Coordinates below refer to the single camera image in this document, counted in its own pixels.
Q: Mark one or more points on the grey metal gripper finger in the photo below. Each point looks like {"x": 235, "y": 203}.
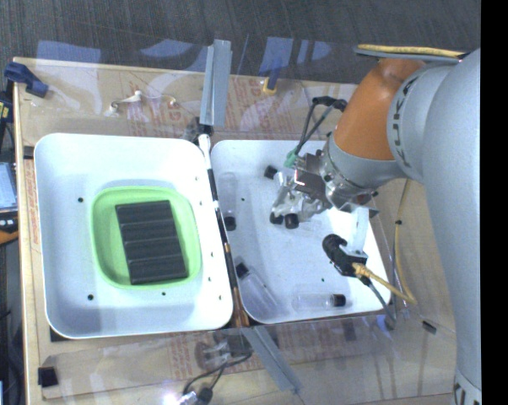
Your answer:
{"x": 285, "y": 198}
{"x": 311, "y": 208}

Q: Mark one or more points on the white plastic tray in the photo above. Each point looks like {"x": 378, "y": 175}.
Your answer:
{"x": 68, "y": 226}
{"x": 296, "y": 264}

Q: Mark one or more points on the brown cardboard board red print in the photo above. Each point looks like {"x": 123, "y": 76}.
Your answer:
{"x": 110, "y": 365}

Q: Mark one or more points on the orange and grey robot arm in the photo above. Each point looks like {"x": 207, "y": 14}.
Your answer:
{"x": 444, "y": 150}

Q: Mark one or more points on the black ribbed rectangular block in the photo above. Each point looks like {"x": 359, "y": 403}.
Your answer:
{"x": 152, "y": 243}

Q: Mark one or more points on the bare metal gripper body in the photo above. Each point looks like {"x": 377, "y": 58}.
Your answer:
{"x": 315, "y": 179}

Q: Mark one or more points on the green plastic bowl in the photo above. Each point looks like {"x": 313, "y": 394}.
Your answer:
{"x": 106, "y": 234}

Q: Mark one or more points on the thin black and white rod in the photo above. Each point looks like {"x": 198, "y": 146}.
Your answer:
{"x": 214, "y": 192}

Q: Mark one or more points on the black cylinder on white bracket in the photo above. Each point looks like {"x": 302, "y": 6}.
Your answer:
{"x": 342, "y": 257}

